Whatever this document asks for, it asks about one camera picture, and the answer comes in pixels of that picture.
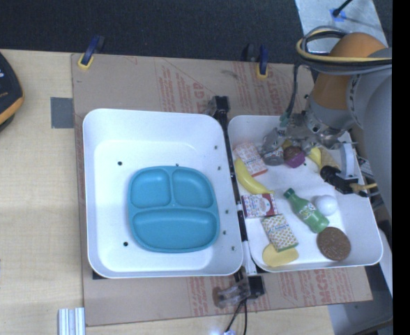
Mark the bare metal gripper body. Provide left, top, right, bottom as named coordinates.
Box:
left=278, top=112, right=346, bottom=150

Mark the small silver can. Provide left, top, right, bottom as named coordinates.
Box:
left=262, top=147, right=285, bottom=167

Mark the pale yellow cone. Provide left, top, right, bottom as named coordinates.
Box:
left=319, top=148, right=340, bottom=172

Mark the orange and white carton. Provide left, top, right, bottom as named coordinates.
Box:
left=233, top=142, right=269, bottom=178

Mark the yellow banana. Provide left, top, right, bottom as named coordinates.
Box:
left=234, top=157, right=275, bottom=195

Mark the white egg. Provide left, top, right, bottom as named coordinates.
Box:
left=311, top=194, right=339, bottom=218

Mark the green bottle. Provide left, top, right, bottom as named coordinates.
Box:
left=282, top=187, right=331, bottom=235

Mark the red and white carton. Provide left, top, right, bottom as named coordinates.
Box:
left=241, top=193, right=280, bottom=220

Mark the white plastic tray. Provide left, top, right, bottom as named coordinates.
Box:
left=82, top=108, right=245, bottom=279
left=227, top=114, right=384, bottom=274

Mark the yellow and orange carton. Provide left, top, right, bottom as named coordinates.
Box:
left=260, top=214, right=300, bottom=253

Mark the brown round biscuit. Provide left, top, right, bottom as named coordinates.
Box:
left=316, top=226, right=352, bottom=262

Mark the yellow flat toy piece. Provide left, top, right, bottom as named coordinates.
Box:
left=261, top=243, right=300, bottom=268

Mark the blue divided plate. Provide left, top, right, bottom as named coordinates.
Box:
left=127, top=165, right=221, bottom=254

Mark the brown cardboard board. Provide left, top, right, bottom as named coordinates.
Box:
left=70, top=53, right=374, bottom=327

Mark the black cylinder on white bracket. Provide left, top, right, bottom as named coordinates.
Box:
left=319, top=142, right=361, bottom=195

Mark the black block with thin wires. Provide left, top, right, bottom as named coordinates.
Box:
left=211, top=274, right=266, bottom=308
left=206, top=95, right=231, bottom=117

